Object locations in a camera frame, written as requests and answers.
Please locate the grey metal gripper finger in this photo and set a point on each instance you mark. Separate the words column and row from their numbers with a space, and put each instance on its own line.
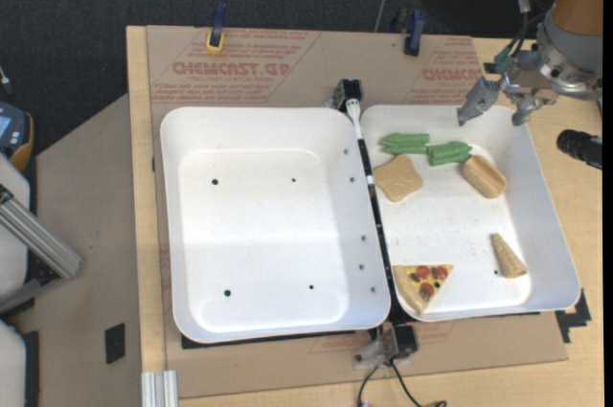
column 524, row 110
column 479, row 101

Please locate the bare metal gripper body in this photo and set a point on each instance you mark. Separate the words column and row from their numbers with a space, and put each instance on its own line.
column 572, row 82

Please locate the green toy beans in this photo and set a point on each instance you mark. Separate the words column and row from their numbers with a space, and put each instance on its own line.
column 447, row 153
column 404, row 143

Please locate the tan toy bread roll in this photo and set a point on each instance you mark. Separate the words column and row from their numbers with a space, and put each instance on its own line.
column 484, row 176

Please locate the tan toy bread slice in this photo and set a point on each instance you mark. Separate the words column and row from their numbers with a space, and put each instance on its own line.
column 397, row 178

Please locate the white plastic tray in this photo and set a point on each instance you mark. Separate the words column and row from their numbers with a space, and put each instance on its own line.
column 268, row 228
column 460, row 228

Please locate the thin black and white rod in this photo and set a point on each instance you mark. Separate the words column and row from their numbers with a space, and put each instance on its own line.
column 372, row 185

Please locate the tan toy ice cream cone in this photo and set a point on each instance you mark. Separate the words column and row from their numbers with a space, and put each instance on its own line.
column 507, row 257

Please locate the toy pizza slice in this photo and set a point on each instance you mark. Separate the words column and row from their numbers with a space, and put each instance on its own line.
column 421, row 284

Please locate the brown cardboard board red print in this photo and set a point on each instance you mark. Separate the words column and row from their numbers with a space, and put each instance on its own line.
column 268, row 70

